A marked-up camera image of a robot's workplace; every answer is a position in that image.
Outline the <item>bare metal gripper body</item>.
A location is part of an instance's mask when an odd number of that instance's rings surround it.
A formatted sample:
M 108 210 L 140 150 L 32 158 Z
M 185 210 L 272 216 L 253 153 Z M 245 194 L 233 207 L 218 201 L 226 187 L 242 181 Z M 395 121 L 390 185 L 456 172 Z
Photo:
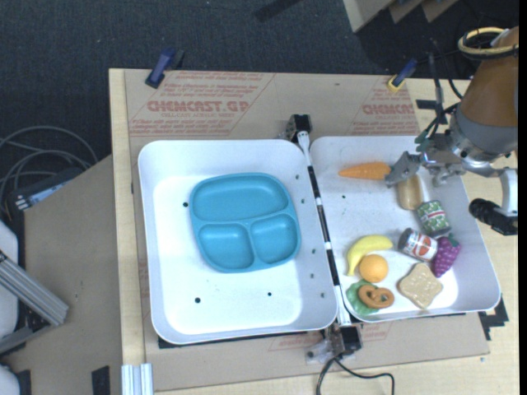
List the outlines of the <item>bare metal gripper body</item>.
M 422 165 L 430 173 L 435 166 L 462 165 L 466 172 L 494 178 L 506 170 L 505 167 L 495 168 L 492 165 L 497 156 L 486 153 L 465 136 L 454 132 L 436 133 L 433 137 L 424 138 L 418 144 L 418 151 L 423 154 Z

